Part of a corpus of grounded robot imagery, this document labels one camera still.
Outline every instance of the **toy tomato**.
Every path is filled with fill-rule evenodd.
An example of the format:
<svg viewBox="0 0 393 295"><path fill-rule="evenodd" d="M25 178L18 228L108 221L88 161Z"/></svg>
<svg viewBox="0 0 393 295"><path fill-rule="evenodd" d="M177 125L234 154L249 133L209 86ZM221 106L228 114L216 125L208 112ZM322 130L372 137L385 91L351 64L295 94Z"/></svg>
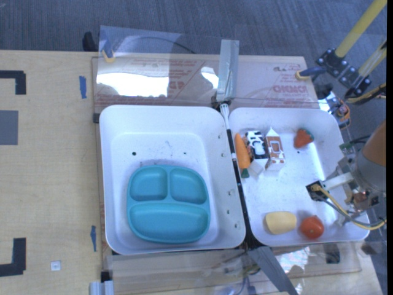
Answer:
<svg viewBox="0 0 393 295"><path fill-rule="evenodd" d="M299 229L300 232L310 239L320 237L325 231L322 221L316 215L305 218L300 224Z"/></svg>

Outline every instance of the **dark floor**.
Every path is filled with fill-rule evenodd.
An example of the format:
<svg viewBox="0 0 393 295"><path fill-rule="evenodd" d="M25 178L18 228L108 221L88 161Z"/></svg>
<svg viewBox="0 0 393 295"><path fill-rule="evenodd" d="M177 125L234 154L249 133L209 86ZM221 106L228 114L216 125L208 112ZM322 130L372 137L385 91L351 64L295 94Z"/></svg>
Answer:
<svg viewBox="0 0 393 295"><path fill-rule="evenodd" d="M83 51L87 31L101 25L237 39L242 55L303 56L309 67L336 48L374 0L0 0L0 49ZM346 55L361 67L387 36L387 8ZM369 90L386 81L386 60L369 75ZM347 88L328 74L314 84ZM351 106L344 140L367 136L386 118L386 100ZM386 228L373 232L373 256L387 294Z"/></svg>

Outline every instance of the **teal plate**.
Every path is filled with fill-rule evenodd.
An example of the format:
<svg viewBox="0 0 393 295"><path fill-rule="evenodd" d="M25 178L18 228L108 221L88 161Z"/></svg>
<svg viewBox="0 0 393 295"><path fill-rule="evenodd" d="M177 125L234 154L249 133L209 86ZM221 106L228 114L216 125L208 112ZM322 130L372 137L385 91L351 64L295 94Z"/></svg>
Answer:
<svg viewBox="0 0 393 295"><path fill-rule="evenodd" d="M185 167L141 167L128 182L127 218L131 230L141 239L195 242L210 225L206 183L197 172Z"/></svg>

